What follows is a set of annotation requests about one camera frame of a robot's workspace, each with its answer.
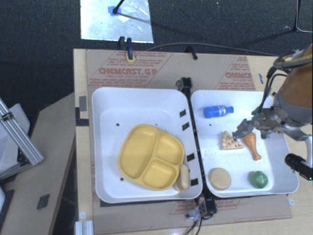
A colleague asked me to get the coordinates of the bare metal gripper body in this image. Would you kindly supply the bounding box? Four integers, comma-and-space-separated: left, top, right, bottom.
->
253, 107, 287, 140

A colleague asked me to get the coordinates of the pizza slice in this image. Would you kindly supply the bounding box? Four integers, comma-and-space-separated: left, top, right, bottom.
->
221, 130, 245, 151

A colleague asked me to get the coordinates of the orange chicken drumstick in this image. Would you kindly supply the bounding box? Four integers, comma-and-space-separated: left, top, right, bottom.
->
241, 131, 262, 162

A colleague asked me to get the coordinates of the white plastic tray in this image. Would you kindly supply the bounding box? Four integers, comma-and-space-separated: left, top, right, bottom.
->
91, 87, 204, 204
190, 90, 300, 198

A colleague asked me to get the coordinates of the blue bottle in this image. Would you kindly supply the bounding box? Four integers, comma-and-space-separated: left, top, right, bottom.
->
202, 104, 235, 119

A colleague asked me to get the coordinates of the thin black rod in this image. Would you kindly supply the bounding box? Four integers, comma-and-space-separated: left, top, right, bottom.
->
183, 88, 211, 200

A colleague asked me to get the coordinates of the tan round biscuit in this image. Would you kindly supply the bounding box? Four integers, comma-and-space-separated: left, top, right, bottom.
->
208, 167, 232, 191

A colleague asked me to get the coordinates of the green round vegetable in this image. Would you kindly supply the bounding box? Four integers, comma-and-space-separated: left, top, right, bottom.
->
248, 170, 269, 189

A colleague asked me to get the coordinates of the beige bread roll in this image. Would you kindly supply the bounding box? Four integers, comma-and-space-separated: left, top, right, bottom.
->
174, 163, 191, 191

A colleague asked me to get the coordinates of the yellow divided plate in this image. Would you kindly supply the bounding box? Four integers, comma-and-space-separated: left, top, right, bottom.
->
117, 123, 185, 191

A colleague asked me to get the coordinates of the brown cardboard board red print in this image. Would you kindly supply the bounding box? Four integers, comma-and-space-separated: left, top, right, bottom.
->
86, 49, 293, 230

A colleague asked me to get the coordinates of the black cylinder on white bracket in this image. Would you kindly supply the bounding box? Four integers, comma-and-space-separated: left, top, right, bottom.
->
284, 134, 313, 181

